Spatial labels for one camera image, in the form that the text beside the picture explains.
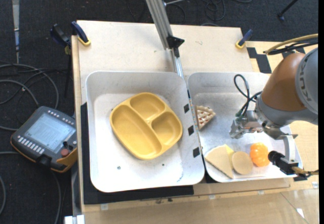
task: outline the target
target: black floor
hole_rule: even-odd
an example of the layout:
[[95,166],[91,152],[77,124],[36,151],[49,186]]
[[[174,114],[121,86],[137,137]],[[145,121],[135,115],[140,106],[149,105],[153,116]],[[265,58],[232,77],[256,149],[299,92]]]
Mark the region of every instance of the black floor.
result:
[[[284,21],[278,19],[277,14],[291,1],[186,0],[168,5],[167,13],[172,24],[210,23],[240,27],[243,33],[252,29],[251,40],[284,41],[318,33],[318,0],[298,0],[285,12]],[[11,100],[2,103],[20,87],[1,80],[24,83],[35,72],[21,73],[26,69],[8,65],[16,63],[12,1],[0,0],[0,5],[0,125],[18,128],[36,109],[36,105],[26,91],[19,91]],[[46,72],[59,91],[57,108],[69,115],[73,114],[71,81],[67,96],[64,95],[68,56],[64,54],[64,48],[51,39],[50,29],[58,23],[70,35],[69,24],[77,19],[152,23],[144,0],[20,0],[20,64],[55,69]],[[54,86],[42,77],[35,76],[27,84],[40,105],[55,107]],[[9,143],[12,133],[0,129],[0,151],[13,151]],[[0,223],[54,222],[59,197],[50,172],[20,156],[0,155],[0,176],[7,193]],[[62,220],[64,216],[72,215],[70,172],[56,176],[62,190]],[[2,199],[3,192],[0,190],[1,202]]]

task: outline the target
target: yellow plastic plate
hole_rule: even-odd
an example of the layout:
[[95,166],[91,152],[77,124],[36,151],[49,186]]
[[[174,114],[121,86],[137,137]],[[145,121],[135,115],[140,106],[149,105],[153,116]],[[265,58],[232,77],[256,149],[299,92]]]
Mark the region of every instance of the yellow plastic plate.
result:
[[179,141],[182,124],[157,95],[139,93],[117,105],[110,125],[119,141],[137,158],[150,160]]

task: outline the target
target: clamp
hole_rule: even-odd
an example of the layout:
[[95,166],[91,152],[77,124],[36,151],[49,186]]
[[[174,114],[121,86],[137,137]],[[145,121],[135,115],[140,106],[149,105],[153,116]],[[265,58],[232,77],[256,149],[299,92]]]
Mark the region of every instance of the clamp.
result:
[[239,49],[242,49],[245,45],[245,42],[251,39],[253,31],[250,29],[248,32],[244,35],[244,37],[241,40],[238,40],[235,46]]
[[[71,28],[73,32],[76,32],[78,34],[78,40],[82,43],[84,46],[89,46],[91,41],[88,39],[85,32],[82,30],[82,28],[73,21],[71,23]],[[58,26],[58,24],[55,24],[52,29],[50,30],[52,39],[59,45],[65,47],[65,53],[67,55],[71,55],[71,41],[70,38],[62,31],[62,29]]]

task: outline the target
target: toy orange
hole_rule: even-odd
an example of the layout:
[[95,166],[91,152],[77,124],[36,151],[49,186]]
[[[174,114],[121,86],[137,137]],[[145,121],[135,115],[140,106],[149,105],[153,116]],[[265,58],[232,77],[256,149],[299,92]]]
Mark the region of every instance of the toy orange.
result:
[[250,157],[257,166],[266,166],[270,163],[268,159],[268,148],[262,142],[251,145]]

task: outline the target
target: gray tray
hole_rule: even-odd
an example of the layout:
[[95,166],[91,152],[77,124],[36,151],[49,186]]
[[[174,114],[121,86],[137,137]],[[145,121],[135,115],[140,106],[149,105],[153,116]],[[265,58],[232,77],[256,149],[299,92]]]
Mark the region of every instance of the gray tray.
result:
[[[188,88],[193,105],[210,107],[216,116],[199,132],[202,153],[206,154],[214,147],[227,144],[234,151],[244,151],[250,153],[250,146],[255,142],[263,142],[268,150],[276,150],[285,154],[283,141],[275,141],[265,133],[247,133],[240,139],[232,139],[229,135],[232,122],[236,112],[246,102],[246,98],[239,93],[234,85],[235,72],[210,72],[194,73],[188,79]],[[250,94],[253,95],[263,89],[268,80],[268,75],[257,72],[241,72],[250,86]],[[250,103],[249,110],[252,110],[255,103]],[[285,133],[291,133],[289,126],[282,128]],[[296,160],[302,168],[300,155],[296,149]],[[221,182],[236,182],[267,178],[283,178],[286,174],[278,167],[269,164],[264,167],[253,167],[250,174],[241,175],[234,173],[234,179],[228,178],[225,174],[206,162],[206,170],[212,179]]]
[[[86,80],[90,177],[96,189],[117,192],[155,187],[193,185],[204,177],[197,132],[191,110],[184,110],[189,99],[185,81],[173,72],[91,73]],[[118,141],[112,132],[111,110],[127,98],[151,92],[176,113],[183,135],[176,145],[151,160],[140,160]]]

